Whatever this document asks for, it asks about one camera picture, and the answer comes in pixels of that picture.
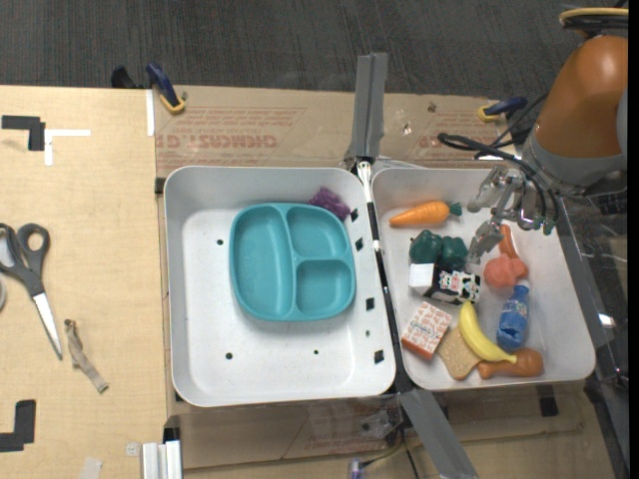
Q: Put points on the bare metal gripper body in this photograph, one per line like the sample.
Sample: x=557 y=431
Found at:
x=521 y=200

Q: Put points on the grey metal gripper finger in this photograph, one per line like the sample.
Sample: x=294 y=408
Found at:
x=483 y=240
x=485 y=195

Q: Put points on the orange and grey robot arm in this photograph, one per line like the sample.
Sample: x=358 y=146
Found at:
x=584 y=103

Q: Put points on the orange sausage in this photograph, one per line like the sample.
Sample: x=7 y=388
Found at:
x=510 y=245

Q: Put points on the green broccoli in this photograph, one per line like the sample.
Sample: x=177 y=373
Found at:
x=454 y=253

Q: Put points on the pink toy meat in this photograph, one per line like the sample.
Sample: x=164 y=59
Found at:
x=503 y=272

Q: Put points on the black and white carton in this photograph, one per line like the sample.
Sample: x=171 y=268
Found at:
x=456 y=287

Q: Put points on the green bell pepper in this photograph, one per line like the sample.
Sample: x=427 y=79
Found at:
x=425 y=247

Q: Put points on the orange carrot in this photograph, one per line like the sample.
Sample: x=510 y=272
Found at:
x=422 y=214

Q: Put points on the white cube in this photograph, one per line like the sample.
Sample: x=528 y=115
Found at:
x=421 y=276

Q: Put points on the blue bottle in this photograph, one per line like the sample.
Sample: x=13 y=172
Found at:
x=514 y=317

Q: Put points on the yellow banana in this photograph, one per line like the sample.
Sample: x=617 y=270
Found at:
x=474 y=335

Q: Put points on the white plastic tray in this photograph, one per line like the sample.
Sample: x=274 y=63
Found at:
x=279 y=367
x=554 y=317

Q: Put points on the orange and white packet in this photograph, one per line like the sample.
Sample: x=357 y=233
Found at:
x=427 y=330

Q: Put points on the brown bread slice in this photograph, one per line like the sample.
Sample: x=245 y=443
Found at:
x=456 y=357

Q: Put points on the orange chicken drumstick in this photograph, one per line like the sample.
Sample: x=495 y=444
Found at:
x=524 y=363

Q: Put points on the purple grapes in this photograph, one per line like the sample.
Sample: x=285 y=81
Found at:
x=329 y=201

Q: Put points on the blue divided plate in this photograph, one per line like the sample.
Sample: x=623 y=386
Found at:
x=259 y=262

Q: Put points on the brown cardboard board red print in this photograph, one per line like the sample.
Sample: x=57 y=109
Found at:
x=249 y=133

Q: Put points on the grey cloth strip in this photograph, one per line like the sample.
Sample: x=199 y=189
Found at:
x=80 y=352

